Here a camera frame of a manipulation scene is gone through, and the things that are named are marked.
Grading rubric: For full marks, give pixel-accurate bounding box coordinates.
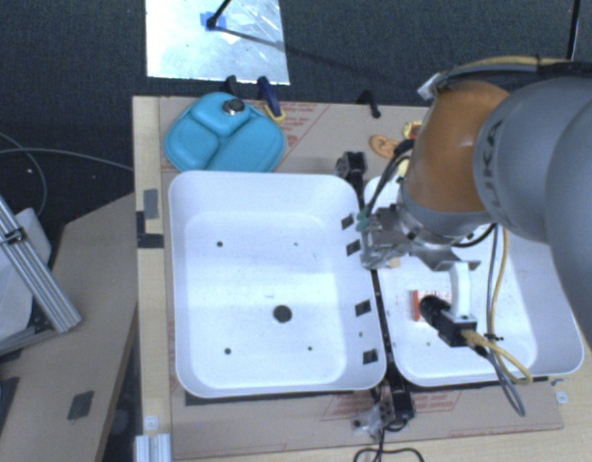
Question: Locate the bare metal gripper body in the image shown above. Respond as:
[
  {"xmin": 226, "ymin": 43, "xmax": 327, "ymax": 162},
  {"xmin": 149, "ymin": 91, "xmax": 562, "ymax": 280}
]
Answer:
[{"xmin": 360, "ymin": 204, "xmax": 425, "ymax": 270}]

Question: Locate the red packet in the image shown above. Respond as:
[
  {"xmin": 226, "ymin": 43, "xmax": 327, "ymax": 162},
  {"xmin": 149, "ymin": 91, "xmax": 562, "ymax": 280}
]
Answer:
[{"xmin": 408, "ymin": 288, "xmax": 451, "ymax": 323}]

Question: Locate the thin black rod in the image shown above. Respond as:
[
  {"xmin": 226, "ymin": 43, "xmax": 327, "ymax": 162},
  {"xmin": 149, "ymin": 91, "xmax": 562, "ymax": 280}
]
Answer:
[{"xmin": 352, "ymin": 170, "xmax": 400, "ymax": 390}]

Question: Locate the orange pretzel biscuit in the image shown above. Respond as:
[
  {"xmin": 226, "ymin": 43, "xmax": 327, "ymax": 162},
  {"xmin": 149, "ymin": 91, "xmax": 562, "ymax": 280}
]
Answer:
[{"xmin": 369, "ymin": 134, "xmax": 402, "ymax": 157}]

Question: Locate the brown cardboard board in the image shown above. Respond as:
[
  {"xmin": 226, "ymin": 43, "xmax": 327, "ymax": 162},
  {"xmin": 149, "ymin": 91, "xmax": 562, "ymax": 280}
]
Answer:
[{"xmin": 158, "ymin": 96, "xmax": 565, "ymax": 448}]

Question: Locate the white plastic tray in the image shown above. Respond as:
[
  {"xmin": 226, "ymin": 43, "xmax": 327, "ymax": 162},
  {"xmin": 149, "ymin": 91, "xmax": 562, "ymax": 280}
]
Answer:
[
  {"xmin": 363, "ymin": 175, "xmax": 586, "ymax": 389},
  {"xmin": 167, "ymin": 169, "xmax": 389, "ymax": 400}
]

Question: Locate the blue divided plate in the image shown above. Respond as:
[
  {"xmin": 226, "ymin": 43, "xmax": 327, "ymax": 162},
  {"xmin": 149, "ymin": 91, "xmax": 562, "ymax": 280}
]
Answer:
[{"xmin": 163, "ymin": 90, "xmax": 288, "ymax": 174}]

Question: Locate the black block with wires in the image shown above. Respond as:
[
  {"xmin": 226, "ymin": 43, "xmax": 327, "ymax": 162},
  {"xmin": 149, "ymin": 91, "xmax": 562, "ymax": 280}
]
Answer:
[
  {"xmin": 371, "ymin": 381, "xmax": 417, "ymax": 433},
  {"xmin": 335, "ymin": 150, "xmax": 370, "ymax": 181}
]

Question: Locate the black cylinder on white bracket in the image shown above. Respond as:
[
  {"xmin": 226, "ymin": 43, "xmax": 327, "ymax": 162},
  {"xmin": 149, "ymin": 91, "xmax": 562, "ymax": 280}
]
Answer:
[{"xmin": 417, "ymin": 250, "xmax": 482, "ymax": 350}]

